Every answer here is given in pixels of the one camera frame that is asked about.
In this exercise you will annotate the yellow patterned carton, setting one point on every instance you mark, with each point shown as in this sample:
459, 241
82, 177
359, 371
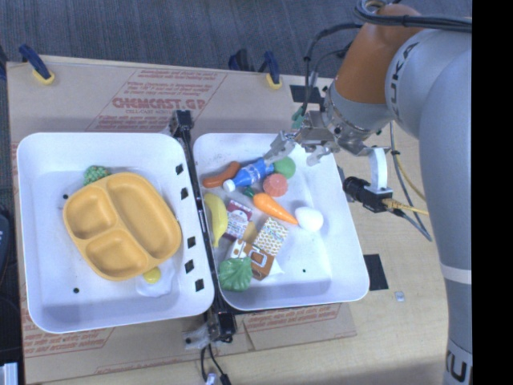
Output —
271, 236

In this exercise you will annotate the white plastic tray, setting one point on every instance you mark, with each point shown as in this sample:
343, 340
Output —
48, 235
332, 255

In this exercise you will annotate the thin black and white rod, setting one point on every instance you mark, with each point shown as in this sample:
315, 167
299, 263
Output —
202, 219

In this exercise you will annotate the black cylinder on white bracket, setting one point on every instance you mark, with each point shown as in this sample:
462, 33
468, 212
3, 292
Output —
374, 195

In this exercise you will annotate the yellow divided plate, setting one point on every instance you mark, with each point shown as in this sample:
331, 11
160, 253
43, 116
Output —
128, 211

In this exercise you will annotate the orange sausage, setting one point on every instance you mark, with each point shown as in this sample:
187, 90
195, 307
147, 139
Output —
218, 178

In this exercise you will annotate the green lettuce leaf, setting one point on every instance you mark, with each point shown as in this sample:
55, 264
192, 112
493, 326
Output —
235, 275

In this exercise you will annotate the red and white carton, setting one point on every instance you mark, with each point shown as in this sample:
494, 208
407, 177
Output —
237, 220

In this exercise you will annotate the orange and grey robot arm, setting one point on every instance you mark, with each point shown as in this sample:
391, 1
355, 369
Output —
437, 102

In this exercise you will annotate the blue bottle with white cap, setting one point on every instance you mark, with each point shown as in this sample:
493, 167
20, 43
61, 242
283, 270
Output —
250, 174

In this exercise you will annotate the orange carrot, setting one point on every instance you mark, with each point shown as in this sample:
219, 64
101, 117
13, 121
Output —
272, 207

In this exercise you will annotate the yellow banana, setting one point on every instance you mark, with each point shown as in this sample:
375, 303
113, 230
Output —
217, 215

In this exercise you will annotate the brown and white carton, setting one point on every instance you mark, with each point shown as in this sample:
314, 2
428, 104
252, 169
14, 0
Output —
258, 261

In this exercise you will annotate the orange round fruit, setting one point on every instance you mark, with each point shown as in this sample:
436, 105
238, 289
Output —
275, 185

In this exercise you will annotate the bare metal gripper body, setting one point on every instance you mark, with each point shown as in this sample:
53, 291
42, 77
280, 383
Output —
320, 132

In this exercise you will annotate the white and yellow fried egg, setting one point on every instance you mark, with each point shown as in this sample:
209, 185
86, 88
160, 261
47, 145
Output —
156, 285

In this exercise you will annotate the green round fruit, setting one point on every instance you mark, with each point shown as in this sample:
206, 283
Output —
285, 168

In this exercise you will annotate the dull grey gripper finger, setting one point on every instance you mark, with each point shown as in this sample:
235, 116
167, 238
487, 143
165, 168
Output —
317, 155
281, 147

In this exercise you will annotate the brown cardboard board red print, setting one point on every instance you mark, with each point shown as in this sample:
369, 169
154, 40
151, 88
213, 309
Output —
100, 94

